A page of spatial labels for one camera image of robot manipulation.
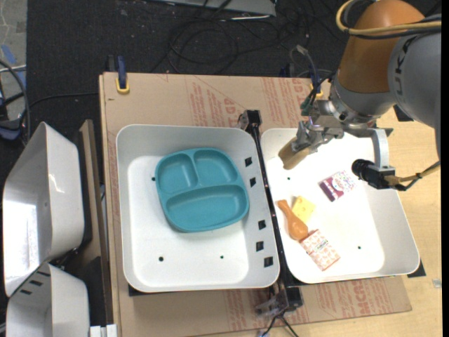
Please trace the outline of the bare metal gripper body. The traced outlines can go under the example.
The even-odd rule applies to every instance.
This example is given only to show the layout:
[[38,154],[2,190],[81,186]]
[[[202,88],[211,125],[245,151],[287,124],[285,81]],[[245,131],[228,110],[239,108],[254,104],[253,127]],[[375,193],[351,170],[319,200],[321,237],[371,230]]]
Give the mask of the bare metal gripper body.
[[352,134],[353,116],[344,105],[335,104],[333,100],[315,100],[307,122],[310,143],[328,143],[342,138],[345,133]]

